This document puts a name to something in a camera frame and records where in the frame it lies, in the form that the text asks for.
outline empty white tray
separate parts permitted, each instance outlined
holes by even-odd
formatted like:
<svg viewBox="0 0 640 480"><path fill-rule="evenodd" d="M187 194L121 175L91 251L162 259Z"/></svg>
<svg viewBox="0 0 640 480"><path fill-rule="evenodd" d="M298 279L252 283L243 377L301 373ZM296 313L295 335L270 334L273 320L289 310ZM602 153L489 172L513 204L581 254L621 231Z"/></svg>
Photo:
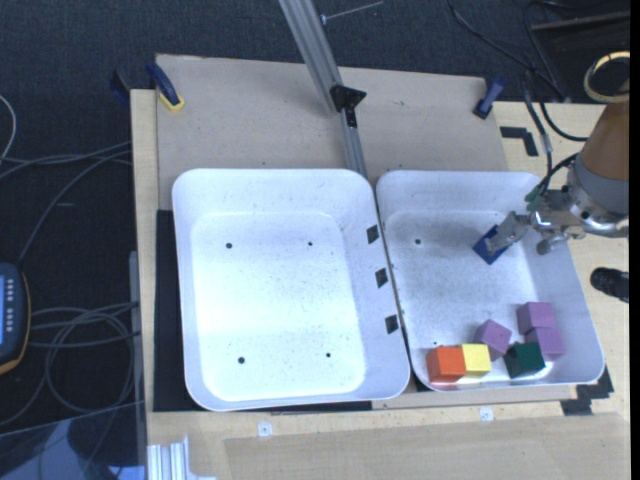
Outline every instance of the empty white tray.
<svg viewBox="0 0 640 480"><path fill-rule="evenodd" d="M228 411L391 398L409 379L371 186L195 169L173 186L187 388Z"/></svg>
<svg viewBox="0 0 640 480"><path fill-rule="evenodd" d="M540 256L540 235L529 233L487 265L473 245L511 210L525 213L524 196L540 180L515 172L394 171L376 194L411 363L434 390L580 384L595 381L604 357L580 280L566 243ZM528 301L550 302L566 353L535 375L510 379L504 362L491 373L455 384L433 384L425 357L438 345L469 343L492 318L518 333L516 309Z"/></svg>

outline table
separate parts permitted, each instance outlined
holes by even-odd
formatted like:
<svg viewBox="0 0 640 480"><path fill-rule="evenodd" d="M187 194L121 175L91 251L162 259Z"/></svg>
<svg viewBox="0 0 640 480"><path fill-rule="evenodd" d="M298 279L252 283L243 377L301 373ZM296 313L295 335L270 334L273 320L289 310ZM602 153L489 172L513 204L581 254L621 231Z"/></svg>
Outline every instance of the table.
<svg viewBox="0 0 640 480"><path fill-rule="evenodd" d="M227 60L225 64L235 65L236 61ZM297 76L301 76L297 74L300 66L279 68L291 74L289 79L294 85ZM380 74L369 70L346 71L345 82L350 76L366 81L368 77L375 78ZM384 72L381 75L376 78L378 94L385 87L394 84L401 86L403 84L399 81L407 80L407 74ZM413 76L416 79L424 78L425 82L437 79L436 85L441 95L445 91L443 101L450 102L454 107L460 104L459 101L456 103L459 98L455 95L460 94L459 88L455 92L456 86L467 84L467 87L472 87L471 94L466 98L475 98L476 101L484 87L483 82L477 79L424 74ZM268 84L260 87L263 88L261 90L273 91ZM448 95L447 87L452 88ZM392 92L385 94L393 98ZM158 208L167 204L161 186L165 182L162 181L162 173L160 176L158 174L164 150L159 153L157 123L162 121L158 114L164 110L157 105L153 91L132 91L145 400L150 444L182 441L188 435L190 467L194 473L234 480L388 476L423 478L427 462L429 472L434 477L437 474L446 477L446 473L452 471L462 474L465 470L473 471L476 478L490 478L507 471L509 474L518 473L520 478L541 478L541 472L545 478L564 478L563 475L569 473L583 478L602 478L602 475L608 478L630 477L629 308L596 292L589 285L589 275L598 266L628 270L628 242L624 240L590 236L584 241L570 244L616 390L607 399L593 400L595 417L564 416L558 400L576 398L576 388L572 386L537 390L517 388L510 389L508 394L500 390L488 390L481 395L471 392L455 402L444 394L417 393L409 389L396 399L376 402L372 411L356 413L275 415L151 411L155 214ZM602 107L550 105L549 110L567 131L588 135ZM423 111L429 111L428 105ZM439 137L441 134L438 132L451 134L452 128L460 126L455 122L448 125L445 117L441 116L438 121L439 128L433 130L434 136ZM365 115L359 114L359 120L364 123ZM458 121L462 121L463 126L472 122L465 119ZM491 128L493 133L497 133L497 126L535 130L521 103L496 103L489 123L478 120L478 126L484 127L489 135ZM361 130L361 134L367 136L364 130ZM368 145L365 140L363 148L366 154ZM552 141L557 159L568 156L580 147L555 136L552 136ZM500 154L506 160L502 164L498 156L488 170L500 170L504 165L510 170L543 174L544 161L527 157L521 141L503 140L502 146L503 153ZM379 173L381 169L384 170L378 166L374 171ZM494 421L489 423L482 419ZM272 437L257 437L258 425L263 421L271 424ZM507 453L500 454L505 447L509 448Z"/></svg>

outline cube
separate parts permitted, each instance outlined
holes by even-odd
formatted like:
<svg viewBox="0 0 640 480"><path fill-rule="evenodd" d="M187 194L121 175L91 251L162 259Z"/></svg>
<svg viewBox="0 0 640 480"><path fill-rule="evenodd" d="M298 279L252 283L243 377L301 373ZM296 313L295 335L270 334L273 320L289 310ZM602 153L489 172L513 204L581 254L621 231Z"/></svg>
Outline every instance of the cube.
<svg viewBox="0 0 640 480"><path fill-rule="evenodd" d="M555 327L538 327L532 329L524 337L527 343L537 342L543 357L557 359L564 354L564 341L560 331Z"/></svg>
<svg viewBox="0 0 640 480"><path fill-rule="evenodd" d="M467 377L483 377L491 371L489 347L484 343L463 343L460 347Z"/></svg>
<svg viewBox="0 0 640 480"><path fill-rule="evenodd" d="M501 358L509 348L511 331L494 320L484 322L473 335L475 343L484 343L489 347L489 357L492 361Z"/></svg>
<svg viewBox="0 0 640 480"><path fill-rule="evenodd" d="M431 382L456 382L467 373L462 348L440 346L427 354Z"/></svg>
<svg viewBox="0 0 640 480"><path fill-rule="evenodd" d="M504 355L504 363L512 379L539 372L546 366L540 345L536 341L514 343Z"/></svg>
<svg viewBox="0 0 640 480"><path fill-rule="evenodd" d="M516 310L516 316L520 334L538 327L556 326L556 315L548 302L527 302Z"/></svg>

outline dark green cube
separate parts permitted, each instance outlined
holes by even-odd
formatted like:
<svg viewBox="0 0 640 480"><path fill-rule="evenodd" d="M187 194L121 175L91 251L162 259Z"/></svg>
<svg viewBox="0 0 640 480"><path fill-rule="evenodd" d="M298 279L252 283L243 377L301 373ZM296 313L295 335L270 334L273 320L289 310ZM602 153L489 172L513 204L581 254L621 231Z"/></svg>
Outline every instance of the dark green cube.
<svg viewBox="0 0 640 480"><path fill-rule="evenodd" d="M521 377L539 372L545 367L540 345L537 342L514 343L504 355L509 377Z"/></svg>

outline yellow block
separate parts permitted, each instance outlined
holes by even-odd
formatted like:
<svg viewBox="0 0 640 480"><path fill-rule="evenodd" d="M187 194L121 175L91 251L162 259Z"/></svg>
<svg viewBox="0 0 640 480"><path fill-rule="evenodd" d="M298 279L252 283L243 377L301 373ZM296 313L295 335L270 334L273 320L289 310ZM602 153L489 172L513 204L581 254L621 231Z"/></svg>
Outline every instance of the yellow block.
<svg viewBox="0 0 640 480"><path fill-rule="evenodd" d="M489 347L484 343L464 343L461 346L467 367L466 377L482 377L491 371Z"/></svg>

